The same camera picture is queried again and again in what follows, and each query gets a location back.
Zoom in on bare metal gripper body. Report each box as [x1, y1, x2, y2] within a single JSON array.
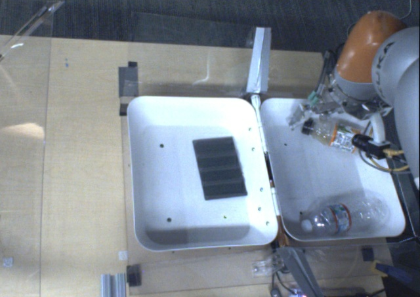
[[314, 88, 392, 120]]

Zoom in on black-capped bottle with orange label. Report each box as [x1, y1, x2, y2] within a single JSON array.
[[301, 117, 361, 154]]

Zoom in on thin black and white rod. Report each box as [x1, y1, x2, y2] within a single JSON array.
[[251, 93, 281, 221]]

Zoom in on white plastic tray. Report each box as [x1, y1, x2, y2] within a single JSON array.
[[126, 95, 280, 253], [259, 97, 407, 243]]

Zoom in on dark grey ribbed rectangular block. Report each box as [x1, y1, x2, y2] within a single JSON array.
[[192, 136, 249, 202]]

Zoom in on clear plastic bottle, white cap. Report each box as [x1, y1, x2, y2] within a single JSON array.
[[299, 195, 390, 237]]

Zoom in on black cylinder on white bracket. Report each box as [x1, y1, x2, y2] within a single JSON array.
[[352, 114, 392, 161]]

